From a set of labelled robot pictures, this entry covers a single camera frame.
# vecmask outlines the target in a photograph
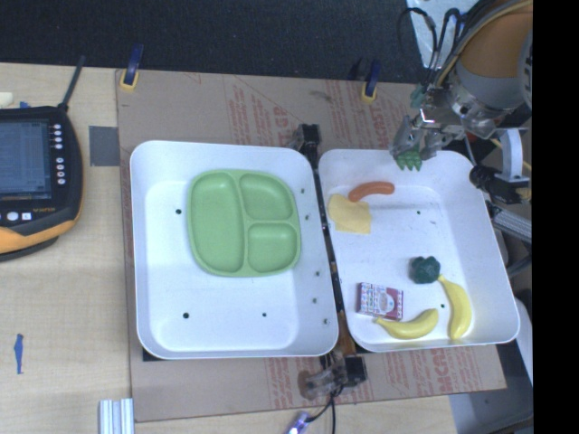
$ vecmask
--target brown sausage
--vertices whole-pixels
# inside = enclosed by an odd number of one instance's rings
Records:
[[[369,194],[392,194],[394,193],[394,184],[390,182],[368,182],[366,184],[360,184],[354,188],[348,195],[352,203],[360,201],[365,196]]]

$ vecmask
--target yellow banana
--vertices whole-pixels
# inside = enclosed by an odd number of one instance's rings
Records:
[[[438,309],[429,308],[421,312],[414,320],[395,322],[378,317],[375,322],[381,325],[392,337],[398,339],[416,339],[429,334],[438,323]]]
[[[444,290],[452,306],[450,325],[451,339],[459,339],[467,332],[472,321],[472,308],[469,297],[461,285],[449,281],[443,275],[439,275],[438,280],[444,286]]]

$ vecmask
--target table surface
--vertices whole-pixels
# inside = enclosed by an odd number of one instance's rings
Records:
[[[56,106],[72,66],[0,63],[14,104]],[[131,397],[120,176],[90,166],[90,126],[116,127],[115,70],[84,68],[69,116],[81,142],[85,199],[76,226],[46,250],[0,263],[0,431],[96,433],[99,401]],[[14,343],[24,337],[22,373]],[[297,410],[137,423],[135,432],[284,432]],[[337,406],[337,432],[456,432],[447,396]],[[331,414],[308,434],[331,431]]]

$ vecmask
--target cardboard sheet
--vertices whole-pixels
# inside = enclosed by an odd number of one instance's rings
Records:
[[[120,71],[117,72],[117,85]],[[360,101],[362,82],[141,71],[134,91],[117,88],[128,292],[132,397],[136,421],[320,406],[299,390],[318,358],[158,361],[138,341],[128,162],[151,139],[286,146],[299,124],[319,124],[320,153],[388,148],[409,109],[413,85],[379,83]],[[337,403],[384,401],[504,389],[494,345],[364,354],[368,380]]]

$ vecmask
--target green plate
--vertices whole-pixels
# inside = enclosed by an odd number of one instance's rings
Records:
[[[298,261],[293,193],[275,175],[213,170],[190,184],[187,229],[197,263],[214,275],[263,277]]]

